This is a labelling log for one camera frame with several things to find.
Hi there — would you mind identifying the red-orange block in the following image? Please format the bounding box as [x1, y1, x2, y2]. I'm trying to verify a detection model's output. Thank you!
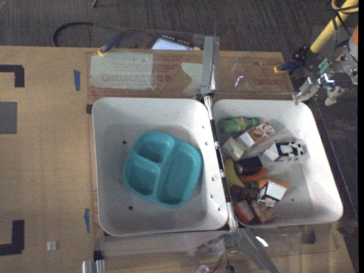
[233, 200, 255, 225]

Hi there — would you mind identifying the yellow banana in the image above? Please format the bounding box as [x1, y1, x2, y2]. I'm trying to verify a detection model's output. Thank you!
[224, 158, 246, 189]

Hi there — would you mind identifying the brown chocolate bar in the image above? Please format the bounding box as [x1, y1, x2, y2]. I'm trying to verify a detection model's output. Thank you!
[229, 184, 260, 203]

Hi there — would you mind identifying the brown and white carton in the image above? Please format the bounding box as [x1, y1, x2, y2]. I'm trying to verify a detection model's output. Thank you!
[237, 121, 276, 150]

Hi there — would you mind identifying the white plastic tray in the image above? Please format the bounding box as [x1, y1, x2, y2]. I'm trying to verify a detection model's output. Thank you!
[211, 98, 345, 229]
[91, 97, 230, 238]

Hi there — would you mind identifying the orange carrot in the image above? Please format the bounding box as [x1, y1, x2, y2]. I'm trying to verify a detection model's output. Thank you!
[238, 167, 270, 184]

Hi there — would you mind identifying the green bottle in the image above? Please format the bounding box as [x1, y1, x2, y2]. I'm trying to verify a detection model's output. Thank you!
[217, 116, 260, 135]

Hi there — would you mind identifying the white carton with dark print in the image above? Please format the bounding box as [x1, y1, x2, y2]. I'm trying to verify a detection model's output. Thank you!
[257, 180, 288, 208]

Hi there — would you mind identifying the teal divided plate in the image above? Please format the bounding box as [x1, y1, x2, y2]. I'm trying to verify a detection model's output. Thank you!
[122, 130, 204, 209]

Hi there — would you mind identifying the brown cardboard board, red print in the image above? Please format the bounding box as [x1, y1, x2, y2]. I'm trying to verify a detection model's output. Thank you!
[85, 49, 355, 273]

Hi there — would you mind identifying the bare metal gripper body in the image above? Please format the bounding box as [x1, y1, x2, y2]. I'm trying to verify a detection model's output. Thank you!
[317, 56, 359, 89]

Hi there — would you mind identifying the black can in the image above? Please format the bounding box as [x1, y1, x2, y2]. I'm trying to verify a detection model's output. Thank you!
[234, 155, 264, 176]

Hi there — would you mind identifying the black and white cow-print carton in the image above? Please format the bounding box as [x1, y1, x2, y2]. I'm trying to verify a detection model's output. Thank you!
[262, 141, 305, 163]

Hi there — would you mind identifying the cream and brown can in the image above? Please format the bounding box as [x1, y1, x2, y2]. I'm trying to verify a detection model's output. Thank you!
[221, 136, 246, 162]

